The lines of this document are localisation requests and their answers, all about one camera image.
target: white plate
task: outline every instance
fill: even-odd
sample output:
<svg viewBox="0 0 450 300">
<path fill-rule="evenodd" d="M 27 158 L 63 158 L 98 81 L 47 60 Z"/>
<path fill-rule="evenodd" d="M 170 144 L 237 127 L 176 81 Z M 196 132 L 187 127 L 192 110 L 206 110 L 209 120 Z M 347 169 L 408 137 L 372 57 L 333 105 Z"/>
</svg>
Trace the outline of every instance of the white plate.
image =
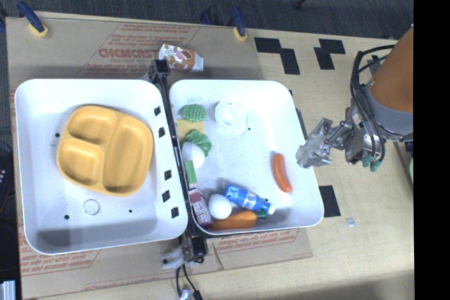
<svg viewBox="0 0 450 300">
<path fill-rule="evenodd" d="M 207 109 L 205 132 L 212 149 L 196 171 L 198 187 L 206 200 L 222 193 L 227 183 L 247 188 L 276 206 L 275 214 L 249 229 L 207 230 L 211 235 L 247 233 L 314 226 L 323 218 L 323 203 L 314 170 L 298 166 L 295 153 L 304 144 L 297 112 L 289 90 L 274 81 L 181 80 L 169 91 L 174 119 L 184 105 Z M 237 105 L 247 115 L 247 131 L 234 133 L 214 120 L 219 101 Z M 271 159 L 279 152 L 292 185 L 286 194 L 276 185 Z"/>
<path fill-rule="evenodd" d="M 58 170 L 56 134 L 63 132 L 75 109 L 88 104 L 126 112 L 153 132 L 151 166 L 133 195 L 113 197 L 87 190 L 65 180 Z M 18 87 L 15 111 L 25 236 L 38 252 L 167 240 L 185 231 L 184 196 L 155 86 L 142 80 L 33 79 Z M 161 137 L 160 129 L 165 133 Z"/>
</svg>

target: toy kitchen sink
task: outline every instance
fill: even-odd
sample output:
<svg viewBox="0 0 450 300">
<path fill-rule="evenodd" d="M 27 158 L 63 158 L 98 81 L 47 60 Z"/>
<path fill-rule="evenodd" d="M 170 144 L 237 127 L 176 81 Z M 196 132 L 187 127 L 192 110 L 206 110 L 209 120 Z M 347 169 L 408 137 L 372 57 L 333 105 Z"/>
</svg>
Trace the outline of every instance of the toy kitchen sink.
<svg viewBox="0 0 450 300">
<path fill-rule="evenodd" d="M 245 111 L 244 132 L 216 122 L 221 101 Z M 274 214 L 244 229 L 199 224 L 177 126 L 190 104 L 206 109 L 212 144 L 195 172 L 204 198 L 232 183 L 268 199 Z M 304 143 L 295 105 L 274 81 L 180 80 L 168 91 L 141 79 L 32 79 L 18 87 L 15 111 L 25 236 L 43 254 L 174 239 L 187 228 L 213 237 L 314 226 L 323 218 L 314 170 L 295 161 Z M 274 180 L 277 152 L 291 193 Z M 116 183 L 115 174 L 125 180 Z"/>
</svg>

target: white ball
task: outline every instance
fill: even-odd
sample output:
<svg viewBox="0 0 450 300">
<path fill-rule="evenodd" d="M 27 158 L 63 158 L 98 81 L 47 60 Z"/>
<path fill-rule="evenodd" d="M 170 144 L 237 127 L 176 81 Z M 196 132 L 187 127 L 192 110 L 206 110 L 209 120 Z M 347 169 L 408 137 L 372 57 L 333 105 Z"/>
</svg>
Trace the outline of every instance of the white ball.
<svg viewBox="0 0 450 300">
<path fill-rule="evenodd" d="M 181 156 L 185 162 L 192 160 L 195 169 L 200 168 L 205 162 L 205 153 L 200 146 L 194 143 L 184 143 L 181 147 Z"/>
<path fill-rule="evenodd" d="M 213 218 L 222 220 L 230 216 L 232 205 L 230 200 L 223 195 L 213 194 L 210 196 L 208 209 Z"/>
</svg>

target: yellow plate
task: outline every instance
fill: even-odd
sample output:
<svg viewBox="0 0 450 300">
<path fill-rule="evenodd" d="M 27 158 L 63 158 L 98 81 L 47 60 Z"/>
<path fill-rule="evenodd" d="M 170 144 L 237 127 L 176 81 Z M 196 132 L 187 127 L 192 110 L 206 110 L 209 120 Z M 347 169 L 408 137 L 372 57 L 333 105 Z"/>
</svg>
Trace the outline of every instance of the yellow plate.
<svg viewBox="0 0 450 300">
<path fill-rule="evenodd" d="M 127 196 L 146 179 L 153 154 L 152 131 L 141 120 L 106 107 L 75 110 L 58 146 L 64 177 L 99 193 Z"/>
</svg>

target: blue bottle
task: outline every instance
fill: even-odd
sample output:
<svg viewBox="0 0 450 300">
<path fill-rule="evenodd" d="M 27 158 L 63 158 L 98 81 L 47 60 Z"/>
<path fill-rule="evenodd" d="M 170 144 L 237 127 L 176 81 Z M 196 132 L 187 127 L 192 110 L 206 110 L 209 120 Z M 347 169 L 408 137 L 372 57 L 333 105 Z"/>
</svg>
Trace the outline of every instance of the blue bottle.
<svg viewBox="0 0 450 300">
<path fill-rule="evenodd" d="M 265 210 L 272 215 L 275 212 L 275 206 L 269 202 L 265 202 L 254 192 L 239 188 L 236 185 L 227 185 L 224 191 L 224 196 L 231 202 L 248 210 L 259 211 Z"/>
</svg>

